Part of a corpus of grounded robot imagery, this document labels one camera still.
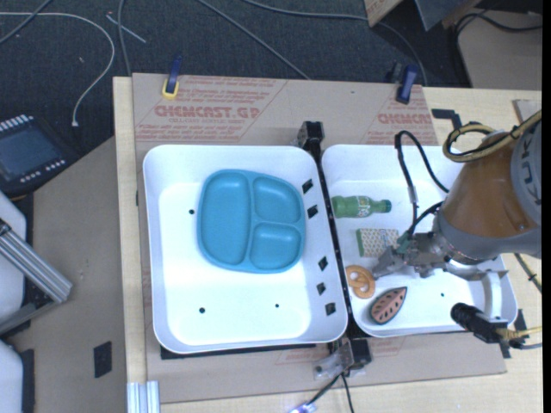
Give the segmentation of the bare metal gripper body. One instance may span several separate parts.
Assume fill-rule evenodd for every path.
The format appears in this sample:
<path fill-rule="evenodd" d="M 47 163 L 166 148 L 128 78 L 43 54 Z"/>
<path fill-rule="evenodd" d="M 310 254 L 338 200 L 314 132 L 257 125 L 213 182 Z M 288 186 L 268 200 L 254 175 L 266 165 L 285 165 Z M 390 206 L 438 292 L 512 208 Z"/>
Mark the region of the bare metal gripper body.
<path fill-rule="evenodd" d="M 486 275 L 479 268 L 479 260 L 464 256 L 438 232 L 406 232 L 402 236 L 402 256 L 407 266 L 430 264 L 463 280 L 481 280 Z"/>

